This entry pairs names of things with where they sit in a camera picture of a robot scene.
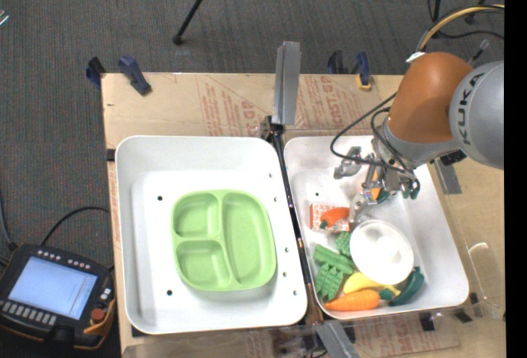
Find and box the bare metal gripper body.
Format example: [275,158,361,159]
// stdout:
[361,138,416,196]

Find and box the orange and green toy vegetable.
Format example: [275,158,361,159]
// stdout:
[369,168,391,206]

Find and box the orange toy pepper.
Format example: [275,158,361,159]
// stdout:
[319,206,352,230]

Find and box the orange and white carton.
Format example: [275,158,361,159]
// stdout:
[309,202,352,234]

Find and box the white bowl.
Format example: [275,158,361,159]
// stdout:
[348,219,415,286]

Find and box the green toy pea pod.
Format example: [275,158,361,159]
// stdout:
[315,263,345,302]
[312,244,356,276]

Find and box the thin black and white rod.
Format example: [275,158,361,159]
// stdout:
[269,129,325,325]

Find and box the yellow toy squash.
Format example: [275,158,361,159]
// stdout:
[342,271,402,298]

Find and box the white plastic tray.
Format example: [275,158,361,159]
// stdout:
[114,135,310,336]
[282,135,471,322]

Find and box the orange toy carrot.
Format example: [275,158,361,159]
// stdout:
[324,288,394,313]

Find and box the dark green toy pepper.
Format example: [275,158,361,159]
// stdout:
[388,266,426,307]

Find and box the green divided plate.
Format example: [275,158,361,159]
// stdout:
[170,189,278,293]

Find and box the brown cardboard board, red print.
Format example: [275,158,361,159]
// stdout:
[100,72,506,358]

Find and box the black block with thin wires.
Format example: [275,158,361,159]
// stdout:
[259,115,287,141]

